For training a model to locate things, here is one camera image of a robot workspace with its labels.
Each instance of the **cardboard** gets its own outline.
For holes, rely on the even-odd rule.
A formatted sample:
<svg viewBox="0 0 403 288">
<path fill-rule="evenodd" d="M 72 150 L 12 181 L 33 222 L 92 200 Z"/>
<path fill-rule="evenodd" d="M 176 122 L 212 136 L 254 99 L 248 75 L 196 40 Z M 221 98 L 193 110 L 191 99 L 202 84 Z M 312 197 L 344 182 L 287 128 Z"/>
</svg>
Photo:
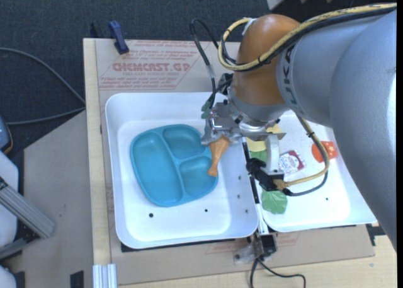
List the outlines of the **cardboard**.
<svg viewBox="0 0 403 288">
<path fill-rule="evenodd" d="M 217 51 L 211 42 L 201 44 L 215 68 L 218 80 L 225 70 L 218 63 Z M 106 130 L 105 103 L 116 93 L 210 91 L 211 82 L 205 64 L 193 42 L 128 40 L 127 45 L 130 52 L 119 55 L 113 46 L 113 40 L 95 40 L 102 131 Z M 234 57 L 238 45 L 227 44 L 230 54 Z M 119 284 L 250 270 L 251 264 L 234 260 L 236 251 L 247 245 L 246 238 L 137 251 L 122 246 L 114 227 L 113 189 L 106 131 L 102 132 L 102 141 L 111 261 L 116 264 Z M 268 260 L 269 267 L 373 255 L 365 226 L 273 233 L 273 236 L 278 251 Z"/>
</svg>

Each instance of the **yellow cable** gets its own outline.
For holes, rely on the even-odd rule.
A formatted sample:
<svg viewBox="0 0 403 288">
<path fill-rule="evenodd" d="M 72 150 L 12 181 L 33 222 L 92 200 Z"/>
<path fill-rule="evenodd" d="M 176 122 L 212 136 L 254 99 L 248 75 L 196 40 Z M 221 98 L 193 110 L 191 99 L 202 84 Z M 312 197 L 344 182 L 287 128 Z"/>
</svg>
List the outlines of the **yellow cable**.
<svg viewBox="0 0 403 288">
<path fill-rule="evenodd" d="M 370 4 L 367 6 L 360 6 L 360 7 L 353 7 L 353 8 L 347 8 L 347 9 L 341 9 L 341 10 L 335 10 L 335 11 L 330 11 L 328 13 L 320 14 L 319 16 L 313 17 L 311 19 L 308 19 L 307 21 L 299 24 L 298 27 L 294 28 L 292 31 L 287 33 L 285 36 L 283 36 L 279 41 L 277 41 L 267 52 L 263 53 L 260 55 L 257 59 L 253 60 L 252 62 L 237 65 L 237 64 L 228 64 L 224 60 L 223 57 L 223 48 L 222 48 L 222 43 L 219 43 L 219 61 L 220 63 L 227 69 L 230 69 L 231 71 L 245 71 L 252 69 L 258 65 L 260 65 L 261 62 L 264 62 L 271 54 L 274 53 L 279 47 L 281 47 L 285 42 L 287 42 L 289 39 L 291 39 L 294 35 L 297 33 L 300 33 L 302 30 L 308 28 L 309 26 L 316 24 L 321 21 L 328 20 L 330 18 L 335 18 L 338 16 L 342 16 L 345 14 L 353 14 L 353 13 L 366 13 L 369 11 L 373 11 L 376 9 L 388 9 L 388 8 L 394 8 L 397 6 L 397 3 L 387 3 L 387 4 Z M 243 18 L 241 20 L 236 21 L 233 23 L 228 29 L 224 32 L 223 34 L 223 41 L 225 42 L 230 35 L 230 33 L 237 28 L 240 25 L 243 25 L 247 23 L 249 20 L 252 18 Z"/>
<path fill-rule="evenodd" d="M 328 169 L 329 169 L 329 154 L 326 151 L 326 148 L 323 146 L 323 143 L 318 139 L 318 137 L 315 135 L 314 131 L 312 131 L 312 129 L 310 128 L 310 125 L 308 124 L 308 122 L 302 118 L 302 117 L 298 117 L 299 121 L 301 122 L 302 126 L 304 127 L 304 129 L 307 131 L 309 137 L 314 141 L 314 143 L 316 144 L 316 146 L 319 148 L 319 151 L 322 154 L 323 160 L 325 162 L 325 167 L 322 171 L 312 175 L 312 176 L 308 176 L 308 177 L 303 177 L 300 178 L 298 180 L 293 180 L 293 181 L 283 181 L 283 180 L 274 180 L 274 183 L 277 186 L 277 189 L 282 190 L 286 187 L 292 186 L 292 185 L 296 185 L 296 184 L 301 184 L 304 183 L 306 181 L 309 180 L 313 180 L 315 178 L 318 178 L 322 175 L 324 175 Z"/>
</svg>

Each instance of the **black clip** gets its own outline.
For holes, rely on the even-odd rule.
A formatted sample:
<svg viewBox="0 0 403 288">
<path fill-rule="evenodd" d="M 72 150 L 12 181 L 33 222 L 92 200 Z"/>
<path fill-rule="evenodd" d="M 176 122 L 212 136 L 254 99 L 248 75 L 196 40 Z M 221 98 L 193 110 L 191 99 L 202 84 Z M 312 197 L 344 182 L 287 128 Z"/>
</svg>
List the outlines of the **black clip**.
<svg viewBox="0 0 403 288">
<path fill-rule="evenodd" d="M 116 20 L 113 20 L 108 25 L 111 37 L 116 39 L 115 47 L 119 54 L 126 54 L 129 49 L 123 37 L 122 28 Z"/>
</svg>

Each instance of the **blue clip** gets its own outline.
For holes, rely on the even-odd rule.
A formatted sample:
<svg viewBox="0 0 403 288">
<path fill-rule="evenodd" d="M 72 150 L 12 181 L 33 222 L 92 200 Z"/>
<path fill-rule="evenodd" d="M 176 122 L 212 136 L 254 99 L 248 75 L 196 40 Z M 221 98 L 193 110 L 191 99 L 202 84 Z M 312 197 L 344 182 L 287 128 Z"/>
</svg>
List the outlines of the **blue clip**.
<svg viewBox="0 0 403 288">
<path fill-rule="evenodd" d="M 126 54 L 129 49 L 123 37 L 122 28 L 116 20 L 113 20 L 108 25 L 111 37 L 116 39 L 115 47 L 119 54 Z"/>
</svg>

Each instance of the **blue divided plate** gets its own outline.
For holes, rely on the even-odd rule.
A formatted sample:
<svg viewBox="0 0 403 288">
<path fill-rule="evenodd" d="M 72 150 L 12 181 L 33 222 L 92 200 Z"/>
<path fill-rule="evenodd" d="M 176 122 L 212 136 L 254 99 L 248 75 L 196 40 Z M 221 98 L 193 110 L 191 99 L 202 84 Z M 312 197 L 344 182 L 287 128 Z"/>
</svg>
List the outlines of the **blue divided plate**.
<svg viewBox="0 0 403 288">
<path fill-rule="evenodd" d="M 134 138 L 130 157 L 144 195 L 162 207 L 176 206 L 210 193 L 218 177 L 207 174 L 212 162 L 201 134 L 189 125 L 151 129 Z"/>
</svg>

